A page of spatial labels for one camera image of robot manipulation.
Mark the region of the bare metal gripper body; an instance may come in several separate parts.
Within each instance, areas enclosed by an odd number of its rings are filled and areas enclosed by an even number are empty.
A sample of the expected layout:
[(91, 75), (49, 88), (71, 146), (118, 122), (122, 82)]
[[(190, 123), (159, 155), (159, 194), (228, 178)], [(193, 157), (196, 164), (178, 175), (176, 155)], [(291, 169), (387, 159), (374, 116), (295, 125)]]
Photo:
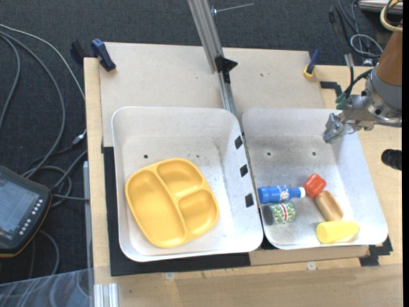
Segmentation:
[(388, 104), (379, 95), (350, 95), (338, 98), (338, 120), (353, 130), (372, 130), (375, 125), (402, 127), (401, 110)]

